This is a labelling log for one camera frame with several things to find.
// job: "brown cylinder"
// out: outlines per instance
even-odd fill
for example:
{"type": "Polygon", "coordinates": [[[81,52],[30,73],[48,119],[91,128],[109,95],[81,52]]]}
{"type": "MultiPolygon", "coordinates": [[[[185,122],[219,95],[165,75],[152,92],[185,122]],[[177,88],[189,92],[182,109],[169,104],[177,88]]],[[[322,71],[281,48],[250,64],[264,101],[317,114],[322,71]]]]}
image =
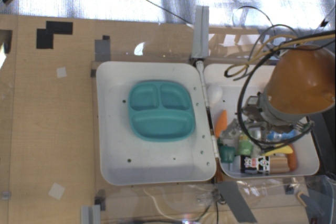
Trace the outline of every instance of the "brown cylinder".
{"type": "Polygon", "coordinates": [[[335,103],[335,55],[313,45],[290,50],[278,61],[267,85],[269,103],[287,114],[310,114],[335,103]]]}

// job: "teal divided plate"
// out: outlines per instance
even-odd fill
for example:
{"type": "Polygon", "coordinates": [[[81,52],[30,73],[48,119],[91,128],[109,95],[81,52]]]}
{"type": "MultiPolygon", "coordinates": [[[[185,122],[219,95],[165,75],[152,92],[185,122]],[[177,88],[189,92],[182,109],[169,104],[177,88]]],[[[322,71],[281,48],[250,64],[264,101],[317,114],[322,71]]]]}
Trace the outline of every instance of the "teal divided plate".
{"type": "Polygon", "coordinates": [[[148,141],[176,141],[194,132],[191,98],[183,86],[168,81],[146,81],[130,91],[129,120],[133,132],[148,141]]]}

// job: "white paper square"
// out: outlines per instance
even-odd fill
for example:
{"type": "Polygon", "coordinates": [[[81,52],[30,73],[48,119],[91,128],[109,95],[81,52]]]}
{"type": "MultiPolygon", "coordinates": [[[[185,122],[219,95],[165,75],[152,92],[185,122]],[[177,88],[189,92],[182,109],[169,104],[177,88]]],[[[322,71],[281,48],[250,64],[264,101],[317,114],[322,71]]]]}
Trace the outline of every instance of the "white paper square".
{"type": "Polygon", "coordinates": [[[67,70],[65,67],[57,68],[57,77],[65,78],[67,76],[67,70]]]}
{"type": "Polygon", "coordinates": [[[61,185],[54,183],[49,191],[49,195],[57,200],[60,200],[64,193],[64,190],[65,187],[62,187],[61,185]]]}

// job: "wooden surface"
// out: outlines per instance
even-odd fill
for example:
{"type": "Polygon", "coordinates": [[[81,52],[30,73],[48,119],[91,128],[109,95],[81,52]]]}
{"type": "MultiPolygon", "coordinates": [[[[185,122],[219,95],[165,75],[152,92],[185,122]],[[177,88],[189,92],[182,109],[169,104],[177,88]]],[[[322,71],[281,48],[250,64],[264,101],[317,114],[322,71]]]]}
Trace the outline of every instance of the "wooden surface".
{"type": "MultiPolygon", "coordinates": [[[[80,223],[80,207],[92,206],[100,190],[104,191],[107,204],[102,223],[132,217],[162,218],[160,214],[176,218],[190,216],[181,215],[184,211],[190,211],[194,217],[200,215],[204,207],[197,205],[195,199],[200,191],[190,185],[116,187],[103,180],[97,159],[99,147],[94,142],[98,139],[94,136],[97,113],[93,105],[94,80],[90,77],[95,39],[102,39],[102,35],[111,37],[114,60],[169,61],[179,56],[183,62],[188,59],[192,44],[190,27],[41,17],[1,18],[2,29],[14,30],[13,43],[17,47],[17,53],[14,50],[9,55],[0,71],[2,80],[12,79],[15,85],[10,91],[12,99],[9,94],[8,103],[2,102],[0,110],[0,187],[1,191],[9,188],[12,192],[9,202],[0,203],[1,223],[80,223]],[[73,35],[55,35],[53,50],[38,50],[36,29],[45,28],[47,20],[73,22],[73,35]],[[131,52],[142,42],[146,43],[145,57],[132,56],[131,52]],[[62,67],[66,68],[67,76],[57,78],[57,69],[62,67]],[[6,124],[3,113],[11,107],[13,122],[6,124]],[[11,141],[3,135],[4,130],[12,133],[11,141]],[[60,200],[48,194],[54,183],[65,188],[60,200]]],[[[221,39],[226,35],[225,30],[218,33],[221,39]]],[[[245,54],[247,48],[239,49],[245,54]]],[[[234,46],[231,52],[239,50],[234,46]]],[[[227,54],[227,48],[221,53],[227,54]]],[[[304,208],[295,196],[284,195],[283,188],[260,189],[260,193],[259,198],[247,197],[258,223],[307,222],[304,208]]],[[[236,223],[227,205],[219,209],[219,223],[236,223]]],[[[202,223],[214,223],[215,215],[212,206],[202,223]]]]}

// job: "blue object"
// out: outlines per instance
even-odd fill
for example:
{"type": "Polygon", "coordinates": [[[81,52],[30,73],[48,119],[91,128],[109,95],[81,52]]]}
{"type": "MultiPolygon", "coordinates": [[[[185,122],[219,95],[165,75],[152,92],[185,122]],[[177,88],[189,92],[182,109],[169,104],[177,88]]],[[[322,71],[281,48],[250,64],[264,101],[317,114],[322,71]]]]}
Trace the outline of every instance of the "blue object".
{"type": "Polygon", "coordinates": [[[289,133],[282,133],[282,134],[272,131],[269,135],[267,135],[267,139],[271,141],[281,141],[284,139],[290,139],[294,136],[295,136],[295,130],[292,130],[289,133]]]}
{"type": "Polygon", "coordinates": [[[130,91],[129,120],[133,132],[148,141],[176,141],[194,132],[191,98],[181,85],[168,81],[146,81],[130,91]]]}

